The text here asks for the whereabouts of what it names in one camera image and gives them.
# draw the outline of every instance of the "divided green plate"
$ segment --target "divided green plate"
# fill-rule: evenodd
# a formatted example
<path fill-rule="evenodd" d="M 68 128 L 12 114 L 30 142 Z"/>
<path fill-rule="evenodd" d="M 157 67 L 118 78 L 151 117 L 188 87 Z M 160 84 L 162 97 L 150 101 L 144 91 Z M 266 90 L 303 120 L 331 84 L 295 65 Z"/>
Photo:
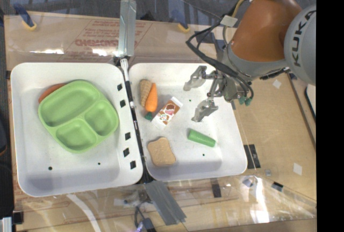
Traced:
<path fill-rule="evenodd" d="M 98 145 L 118 127 L 118 113 L 90 82 L 72 81 L 39 104 L 38 115 L 56 141 L 72 153 Z"/>

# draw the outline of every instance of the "white sticker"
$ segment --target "white sticker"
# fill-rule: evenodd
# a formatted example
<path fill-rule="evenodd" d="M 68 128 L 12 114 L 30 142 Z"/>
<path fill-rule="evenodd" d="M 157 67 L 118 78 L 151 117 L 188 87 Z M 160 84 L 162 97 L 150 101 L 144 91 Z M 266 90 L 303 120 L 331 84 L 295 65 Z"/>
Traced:
<path fill-rule="evenodd" d="M 275 86 L 276 88 L 280 88 L 282 85 L 282 83 L 280 81 L 278 81 L 277 79 L 273 82 L 273 86 Z"/>
<path fill-rule="evenodd" d="M 293 171 L 298 174 L 298 175 L 302 175 L 302 166 L 298 165 L 297 163 L 294 163 L 294 169 Z"/>

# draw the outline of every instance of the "green cylinder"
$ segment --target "green cylinder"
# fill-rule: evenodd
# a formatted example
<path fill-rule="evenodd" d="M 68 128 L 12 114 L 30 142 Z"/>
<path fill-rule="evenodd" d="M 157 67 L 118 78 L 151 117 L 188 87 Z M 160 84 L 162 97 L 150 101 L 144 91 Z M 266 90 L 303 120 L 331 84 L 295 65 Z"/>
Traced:
<path fill-rule="evenodd" d="M 216 144 L 216 140 L 212 139 L 211 137 L 208 137 L 204 134 L 201 134 L 198 131 L 195 131 L 193 129 L 190 129 L 188 140 L 192 140 L 195 142 L 198 142 L 200 144 L 207 145 L 209 147 L 214 147 Z"/>

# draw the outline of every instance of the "bread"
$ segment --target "bread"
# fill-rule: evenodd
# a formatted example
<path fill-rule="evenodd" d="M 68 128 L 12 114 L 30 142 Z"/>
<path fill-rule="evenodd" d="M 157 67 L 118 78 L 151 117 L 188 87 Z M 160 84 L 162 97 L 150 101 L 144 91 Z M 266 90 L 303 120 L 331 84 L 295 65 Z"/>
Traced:
<path fill-rule="evenodd" d="M 152 141 L 147 145 L 150 157 L 155 166 L 171 165 L 176 162 L 170 143 L 165 137 Z"/>

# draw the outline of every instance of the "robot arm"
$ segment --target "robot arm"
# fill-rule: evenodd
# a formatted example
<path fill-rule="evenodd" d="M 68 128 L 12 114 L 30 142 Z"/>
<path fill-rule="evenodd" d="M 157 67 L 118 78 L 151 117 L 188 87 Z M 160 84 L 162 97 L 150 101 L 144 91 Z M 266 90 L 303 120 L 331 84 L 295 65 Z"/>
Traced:
<path fill-rule="evenodd" d="M 197 33 L 205 37 L 215 27 L 224 27 L 221 59 L 209 58 L 198 50 L 200 44 L 191 44 L 197 34 L 187 41 L 189 48 L 216 69 L 212 72 L 216 78 L 212 78 L 211 90 L 197 107 L 193 121 L 201 121 L 217 109 L 214 97 L 224 96 L 227 102 L 238 99 L 248 106 L 254 94 L 251 82 L 256 78 L 293 72 L 306 83 L 316 84 L 316 5 L 302 10 L 295 0 L 251 0 L 233 38 L 227 42 L 226 29 L 233 26 L 243 1 L 239 0 L 220 22 Z M 205 70 L 195 71 L 184 90 L 196 88 L 207 78 L 211 79 Z"/>

